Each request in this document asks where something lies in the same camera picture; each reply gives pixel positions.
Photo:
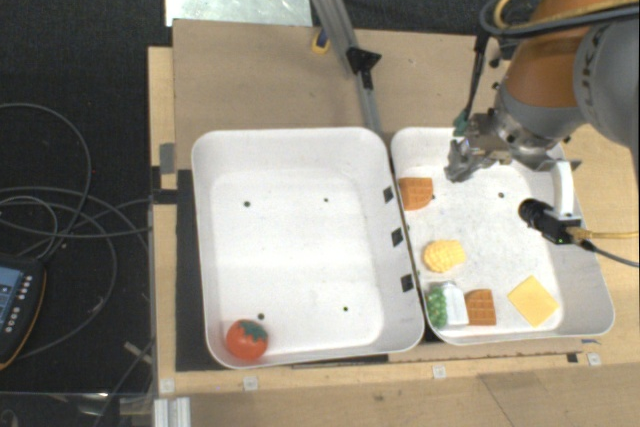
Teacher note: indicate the black cylinder on white bracket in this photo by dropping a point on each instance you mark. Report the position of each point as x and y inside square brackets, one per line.
[542, 217]

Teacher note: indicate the white plastic tray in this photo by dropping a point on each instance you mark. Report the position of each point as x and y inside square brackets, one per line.
[300, 240]
[500, 235]

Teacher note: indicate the brown waffle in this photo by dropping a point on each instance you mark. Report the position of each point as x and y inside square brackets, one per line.
[415, 193]
[481, 308]

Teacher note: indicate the brown cardboard board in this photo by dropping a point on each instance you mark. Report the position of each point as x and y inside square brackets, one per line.
[280, 85]

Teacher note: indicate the yellow corn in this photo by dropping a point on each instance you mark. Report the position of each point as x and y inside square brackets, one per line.
[444, 256]

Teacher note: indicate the yellow cheese slice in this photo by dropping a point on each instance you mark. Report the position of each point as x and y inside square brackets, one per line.
[533, 301]

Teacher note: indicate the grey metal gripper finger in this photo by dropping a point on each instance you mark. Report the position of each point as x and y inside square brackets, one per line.
[475, 163]
[456, 162]

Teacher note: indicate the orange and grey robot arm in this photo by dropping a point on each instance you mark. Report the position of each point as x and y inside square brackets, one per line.
[550, 65]

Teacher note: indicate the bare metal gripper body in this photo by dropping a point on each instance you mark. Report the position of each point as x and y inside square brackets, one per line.
[492, 140]

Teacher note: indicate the red tomato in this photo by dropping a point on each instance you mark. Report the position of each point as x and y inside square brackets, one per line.
[246, 340]

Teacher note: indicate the green peas white packet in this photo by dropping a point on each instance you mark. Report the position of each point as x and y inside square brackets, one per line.
[442, 307]

